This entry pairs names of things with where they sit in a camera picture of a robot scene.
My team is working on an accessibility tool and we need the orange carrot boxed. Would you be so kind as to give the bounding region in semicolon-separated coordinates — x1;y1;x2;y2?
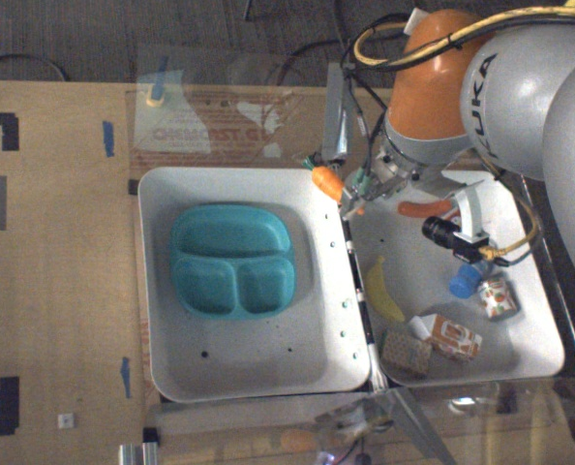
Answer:
302;155;366;216

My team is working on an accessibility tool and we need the orange and white carton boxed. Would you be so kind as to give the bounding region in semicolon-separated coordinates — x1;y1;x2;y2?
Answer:
408;313;483;362

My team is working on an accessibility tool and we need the teal divided plate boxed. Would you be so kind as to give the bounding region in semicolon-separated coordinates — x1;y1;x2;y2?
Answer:
168;202;297;322

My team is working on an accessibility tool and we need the yellow banana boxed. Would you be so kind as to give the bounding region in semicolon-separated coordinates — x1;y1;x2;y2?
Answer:
366;255;407;324

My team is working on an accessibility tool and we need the white plastic tray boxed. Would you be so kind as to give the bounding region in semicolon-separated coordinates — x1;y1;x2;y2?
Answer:
340;170;566;388
136;166;372;404

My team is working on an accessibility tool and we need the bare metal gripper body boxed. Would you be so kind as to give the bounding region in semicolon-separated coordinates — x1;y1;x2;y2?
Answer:
352;146;420;202

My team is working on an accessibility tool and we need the black cylinder on white bracket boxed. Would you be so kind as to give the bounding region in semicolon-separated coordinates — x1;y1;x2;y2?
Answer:
421;181;492;264

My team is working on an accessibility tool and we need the brown square biscuit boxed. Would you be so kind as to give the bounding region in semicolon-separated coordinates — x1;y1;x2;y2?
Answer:
380;329;433;376

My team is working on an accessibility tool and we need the clear bottle with blue cap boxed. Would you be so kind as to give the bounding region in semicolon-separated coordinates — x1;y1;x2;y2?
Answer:
448;259;495;299

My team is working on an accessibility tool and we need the thin black and white rod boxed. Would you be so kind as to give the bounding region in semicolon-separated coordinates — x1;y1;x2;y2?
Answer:
341;213;389;391

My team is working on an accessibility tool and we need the brown cardboard board red print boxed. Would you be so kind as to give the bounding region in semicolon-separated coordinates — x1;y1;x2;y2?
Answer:
125;84;574;406

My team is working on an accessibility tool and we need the white can with orange print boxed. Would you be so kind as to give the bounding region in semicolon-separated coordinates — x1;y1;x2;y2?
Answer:
477;276;519;320

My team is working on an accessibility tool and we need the orange sausage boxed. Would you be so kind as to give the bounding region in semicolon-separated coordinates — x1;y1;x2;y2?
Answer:
397;199;456;220

